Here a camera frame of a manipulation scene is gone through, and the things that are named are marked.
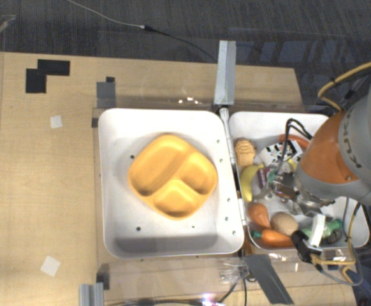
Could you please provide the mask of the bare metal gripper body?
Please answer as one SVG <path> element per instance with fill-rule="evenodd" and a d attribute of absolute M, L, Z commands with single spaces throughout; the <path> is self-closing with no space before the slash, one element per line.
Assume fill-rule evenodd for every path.
<path fill-rule="evenodd" d="M 294 173 L 277 175 L 270 187 L 282 201 L 292 202 L 292 213 L 294 215 L 313 216 L 314 214 L 321 214 L 323 207 L 335 203 L 332 200 L 324 200 L 310 194 Z"/>

